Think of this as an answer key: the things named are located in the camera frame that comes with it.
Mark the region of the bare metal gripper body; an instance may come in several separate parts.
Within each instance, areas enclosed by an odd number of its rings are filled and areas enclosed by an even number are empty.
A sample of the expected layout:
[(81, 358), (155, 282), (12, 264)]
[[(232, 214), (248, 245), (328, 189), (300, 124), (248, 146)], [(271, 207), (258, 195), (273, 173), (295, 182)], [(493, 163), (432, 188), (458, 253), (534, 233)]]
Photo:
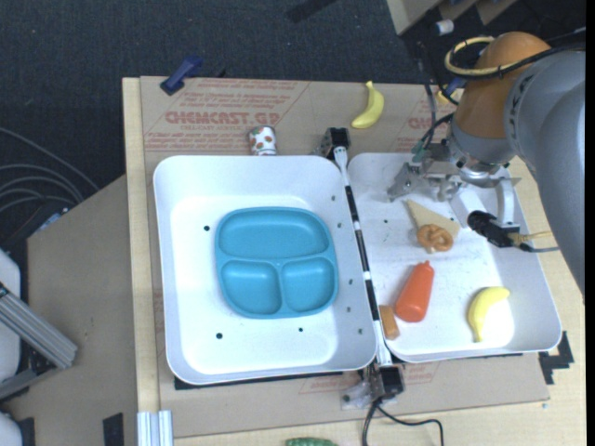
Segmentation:
[(412, 162), (426, 179), (468, 183), (481, 188), (496, 184), (496, 173), (508, 163), (508, 145), (502, 139), (465, 142), (444, 139), (425, 145), (418, 142), (411, 150)]

